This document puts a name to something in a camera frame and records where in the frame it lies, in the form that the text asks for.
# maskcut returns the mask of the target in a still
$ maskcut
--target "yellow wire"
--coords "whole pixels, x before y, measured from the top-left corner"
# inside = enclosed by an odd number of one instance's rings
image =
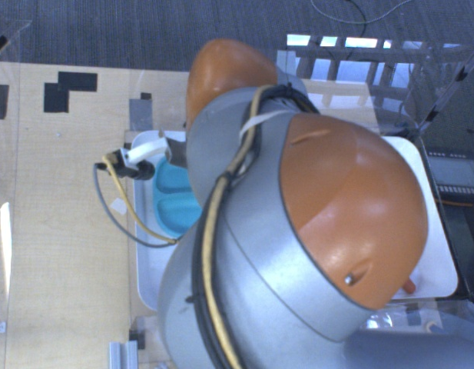
[[[457,201],[448,201],[448,200],[441,200],[439,201],[438,199],[435,199],[435,202],[441,202],[444,205],[452,205],[452,206],[462,206],[464,208],[471,208],[474,206],[474,204],[471,204],[470,202],[457,202]]]
[[[273,86],[262,86],[257,89],[250,104],[249,118],[257,115],[259,111],[260,98],[262,93],[268,88]],[[226,172],[233,175],[239,168],[241,162],[245,159],[248,151],[252,147],[255,138],[256,127],[253,126],[247,131],[247,135],[244,139],[244,143],[240,146],[234,159],[228,165]],[[218,210],[220,208],[221,201],[223,200],[224,192],[227,186],[230,184],[227,175],[221,175],[214,187],[213,194],[210,198],[210,204],[207,210],[206,223],[204,225],[201,262],[202,262],[202,273],[203,273],[203,287],[204,293],[207,300],[207,308],[209,310],[211,322],[213,323],[214,331],[216,332],[217,339],[220,342],[221,349],[223,350],[228,363],[233,369],[242,369],[240,359],[237,352],[234,350],[230,335],[225,327],[223,317],[221,316],[220,310],[217,306],[216,298],[214,295],[213,288],[213,246],[215,229],[218,219]]]
[[[165,237],[163,235],[157,234],[156,232],[154,232],[154,231],[150,230],[148,227],[146,227],[146,225],[144,225],[143,221],[141,221],[141,219],[136,214],[136,211],[132,207],[131,202],[129,201],[129,198],[126,195],[126,192],[125,192],[124,188],[122,187],[122,183],[119,180],[117,172],[114,169],[114,165],[112,164],[112,161],[109,159],[109,157],[115,157],[115,156],[112,155],[112,154],[105,155],[104,157],[101,158],[101,160],[105,163],[105,165],[107,165],[107,169],[111,174],[112,180],[114,181],[115,186],[117,187],[117,189],[119,191],[119,194],[121,195],[122,200],[124,201],[124,203],[128,207],[129,213],[131,214],[133,219],[136,221],[136,223],[138,223],[139,227],[144,232],[146,232],[147,234],[149,234],[152,237],[155,237],[157,239],[161,239],[162,241],[165,241],[165,242],[171,243],[171,244],[178,243],[177,239],[173,239],[173,238],[169,238],[169,237]]]

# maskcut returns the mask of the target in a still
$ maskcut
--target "white tray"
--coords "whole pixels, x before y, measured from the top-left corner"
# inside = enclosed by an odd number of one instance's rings
[[[459,279],[429,186],[423,160],[416,146],[406,139],[399,137],[384,137],[384,139],[403,156],[413,170],[423,190],[428,211],[428,239],[423,255],[411,274],[416,291],[413,294],[407,294],[401,289],[393,296],[393,300],[448,297],[457,289]]]
[[[165,134],[169,138],[177,139],[178,141],[185,140],[185,133],[183,131],[166,131]],[[158,131],[145,131],[133,140],[132,146],[134,148],[157,138]],[[401,289],[394,295],[393,300],[449,296],[457,288],[458,278],[421,156],[416,147],[406,139],[398,137],[384,137],[384,139],[404,157],[416,175],[419,185],[423,190],[429,225],[425,250],[411,274],[411,279],[416,285],[416,291],[413,294],[407,294]],[[162,157],[163,155],[156,155],[148,160],[156,165]],[[166,234],[156,222],[153,209],[152,180],[134,181],[134,208],[149,228]],[[148,237],[138,226],[136,226],[136,234],[140,239],[151,243],[163,243]],[[137,244],[137,249],[139,295],[149,308],[156,310],[161,277],[174,251],[174,247],[150,249]]]
[[[184,131],[164,131],[165,136],[185,141]],[[132,141],[132,148],[149,141],[158,139],[158,131],[144,131]],[[148,161],[156,165],[164,155],[155,155]],[[141,220],[153,231],[176,238],[167,234],[157,223],[153,209],[153,179],[149,181],[134,181],[134,209]],[[140,239],[154,244],[163,244],[156,238],[150,237],[136,224],[136,236]],[[158,290],[160,288],[161,276],[167,267],[168,260],[174,252],[175,246],[168,248],[153,249],[141,244],[136,244],[138,260],[138,292],[141,300],[152,310],[157,310]]]

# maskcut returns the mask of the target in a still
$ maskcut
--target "tan tabletop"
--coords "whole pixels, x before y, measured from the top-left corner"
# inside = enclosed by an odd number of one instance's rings
[[[44,83],[59,71],[96,73],[98,89],[71,91],[69,113],[44,113]],[[187,73],[0,63],[0,84],[10,86],[0,207],[9,202],[12,214],[9,294],[0,240],[0,367],[107,367],[108,343],[126,342],[137,317],[152,327],[156,317],[137,296],[135,245],[104,214],[92,165],[123,146],[129,99],[142,92],[152,95],[155,129],[183,130]],[[311,92],[320,86],[307,81]],[[368,102],[323,113],[376,124]],[[106,174],[101,186],[108,202],[118,196]],[[151,339],[140,367],[168,360],[156,331]]]

